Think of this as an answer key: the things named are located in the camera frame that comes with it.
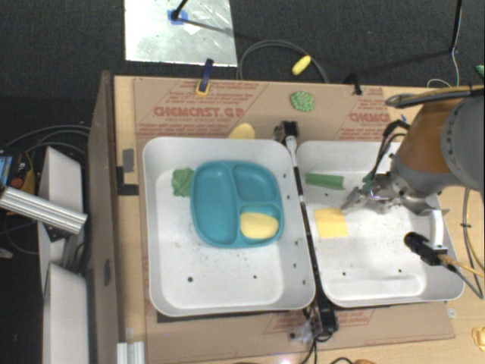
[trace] yellow square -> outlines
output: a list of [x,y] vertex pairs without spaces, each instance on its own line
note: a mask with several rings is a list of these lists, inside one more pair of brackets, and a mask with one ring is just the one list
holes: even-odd
[[347,236],[346,219],[340,209],[318,209],[314,214],[321,239]]

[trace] green textured ball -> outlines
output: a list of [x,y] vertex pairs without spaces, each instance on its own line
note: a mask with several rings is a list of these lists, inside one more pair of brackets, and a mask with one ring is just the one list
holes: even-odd
[[296,92],[290,96],[289,100],[297,111],[310,112],[314,110],[315,100],[310,93]]

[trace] silver metal sheet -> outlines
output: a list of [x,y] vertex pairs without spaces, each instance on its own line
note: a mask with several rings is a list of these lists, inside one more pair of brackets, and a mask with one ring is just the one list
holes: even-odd
[[128,61],[237,66],[229,0],[189,0],[174,23],[170,12],[182,0],[125,0]]

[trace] yellow potato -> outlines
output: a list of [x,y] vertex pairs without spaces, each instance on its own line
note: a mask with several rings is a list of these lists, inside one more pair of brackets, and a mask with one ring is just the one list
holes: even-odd
[[241,213],[241,233],[250,239],[269,239],[273,237],[280,227],[275,217],[263,213]]

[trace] yellow sponge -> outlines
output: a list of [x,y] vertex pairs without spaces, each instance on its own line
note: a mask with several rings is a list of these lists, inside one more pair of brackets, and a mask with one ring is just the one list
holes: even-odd
[[340,209],[318,209],[314,214],[320,238],[347,236],[346,219]]
[[269,239],[280,227],[280,222],[270,215],[257,212],[241,213],[241,233],[250,239]]

